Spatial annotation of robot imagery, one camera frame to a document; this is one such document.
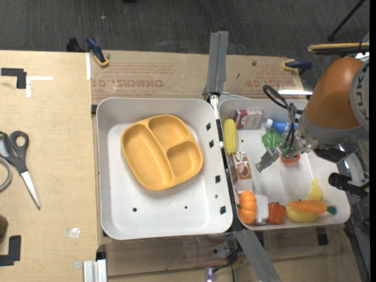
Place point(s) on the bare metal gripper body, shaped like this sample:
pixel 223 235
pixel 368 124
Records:
pixel 302 145

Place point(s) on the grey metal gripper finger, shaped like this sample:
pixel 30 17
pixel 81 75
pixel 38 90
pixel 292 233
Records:
pixel 262 164
pixel 273 153

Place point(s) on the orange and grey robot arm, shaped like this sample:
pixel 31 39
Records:
pixel 332 98

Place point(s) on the small orange bowl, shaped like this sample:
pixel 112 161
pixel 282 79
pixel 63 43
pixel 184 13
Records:
pixel 290 159

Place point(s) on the brown and white milk carton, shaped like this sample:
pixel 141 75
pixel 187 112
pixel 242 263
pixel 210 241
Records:
pixel 242 169

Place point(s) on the blue bottle with white cap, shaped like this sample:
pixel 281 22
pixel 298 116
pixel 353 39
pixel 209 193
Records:
pixel 279 125

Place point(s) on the white plastic tray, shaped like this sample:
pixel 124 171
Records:
pixel 282 184
pixel 164 216

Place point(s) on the red and white carton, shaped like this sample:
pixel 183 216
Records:
pixel 249 119

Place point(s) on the yellow corn cob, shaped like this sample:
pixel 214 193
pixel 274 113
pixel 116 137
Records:
pixel 230 135

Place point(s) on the white can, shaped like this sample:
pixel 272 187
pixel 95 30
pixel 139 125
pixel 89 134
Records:
pixel 262 207

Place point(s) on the orange pumpkin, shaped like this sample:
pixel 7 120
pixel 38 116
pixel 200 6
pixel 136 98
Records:
pixel 247 207

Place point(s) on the orange bell pepper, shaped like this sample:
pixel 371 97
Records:
pixel 276 213

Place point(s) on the orange carrot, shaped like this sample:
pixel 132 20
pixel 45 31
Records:
pixel 308 206

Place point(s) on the yellow banana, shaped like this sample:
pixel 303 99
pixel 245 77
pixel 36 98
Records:
pixel 302 216

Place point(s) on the orange divided plate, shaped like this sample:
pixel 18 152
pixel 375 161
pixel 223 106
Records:
pixel 152 157

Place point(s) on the brown cardboard board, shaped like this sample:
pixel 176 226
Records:
pixel 164 75

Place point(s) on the grey scissors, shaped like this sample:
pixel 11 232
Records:
pixel 17 160

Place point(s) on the black cylinder on white bracket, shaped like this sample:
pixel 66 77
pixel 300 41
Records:
pixel 342 181

